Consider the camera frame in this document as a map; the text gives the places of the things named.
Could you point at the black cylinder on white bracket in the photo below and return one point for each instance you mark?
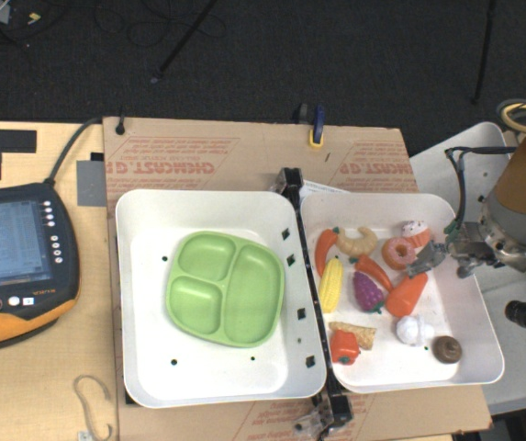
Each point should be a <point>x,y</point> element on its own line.
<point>519,314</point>

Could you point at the brown cardboard board, red print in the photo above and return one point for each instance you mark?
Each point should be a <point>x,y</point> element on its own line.
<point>244,154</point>

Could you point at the green divided plate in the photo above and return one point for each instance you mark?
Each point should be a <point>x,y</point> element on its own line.
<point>244,292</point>

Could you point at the purple grapes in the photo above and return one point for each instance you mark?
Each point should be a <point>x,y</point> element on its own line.
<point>367,292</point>

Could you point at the yellow corn cob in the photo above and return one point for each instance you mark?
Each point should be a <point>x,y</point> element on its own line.
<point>331,285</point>

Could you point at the large orange carrot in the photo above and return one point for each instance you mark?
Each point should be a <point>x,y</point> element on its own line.
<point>405,297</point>

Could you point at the small orange carrot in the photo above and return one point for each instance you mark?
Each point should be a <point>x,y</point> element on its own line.
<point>375,271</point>

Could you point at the beige croissant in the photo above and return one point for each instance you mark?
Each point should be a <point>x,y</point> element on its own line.
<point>356,245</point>

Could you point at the white garlic bulb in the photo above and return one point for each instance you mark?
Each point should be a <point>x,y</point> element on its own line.
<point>409,330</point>

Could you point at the white and orange cupcake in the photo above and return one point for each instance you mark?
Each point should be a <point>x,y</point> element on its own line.
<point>416,233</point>

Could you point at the white plastic tray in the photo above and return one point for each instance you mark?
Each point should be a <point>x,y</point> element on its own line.
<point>469,338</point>
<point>152,301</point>

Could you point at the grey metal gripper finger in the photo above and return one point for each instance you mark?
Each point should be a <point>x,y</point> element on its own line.
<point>466,271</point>
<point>428,260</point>

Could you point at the pink doughnut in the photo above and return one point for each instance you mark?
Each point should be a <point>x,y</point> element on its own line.
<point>393,257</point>

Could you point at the curved orange chili pepper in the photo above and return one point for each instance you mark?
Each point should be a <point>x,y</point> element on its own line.
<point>323,251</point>

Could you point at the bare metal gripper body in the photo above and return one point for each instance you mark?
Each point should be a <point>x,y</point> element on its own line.
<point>473,244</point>

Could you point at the white paper sheet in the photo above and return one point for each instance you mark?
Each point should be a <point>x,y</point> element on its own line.
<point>324,187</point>

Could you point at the tan waffle cone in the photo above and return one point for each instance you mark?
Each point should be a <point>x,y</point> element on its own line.
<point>359,334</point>

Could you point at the brown round chocolate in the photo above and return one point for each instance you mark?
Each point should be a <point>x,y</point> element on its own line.
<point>447,349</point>

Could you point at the red bell pepper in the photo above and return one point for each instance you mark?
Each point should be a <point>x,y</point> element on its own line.
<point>343,345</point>

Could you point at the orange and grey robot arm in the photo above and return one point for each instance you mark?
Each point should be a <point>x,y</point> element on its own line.
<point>515,177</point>

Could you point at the thin black rod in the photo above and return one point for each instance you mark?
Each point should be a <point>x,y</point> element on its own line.
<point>310,269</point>

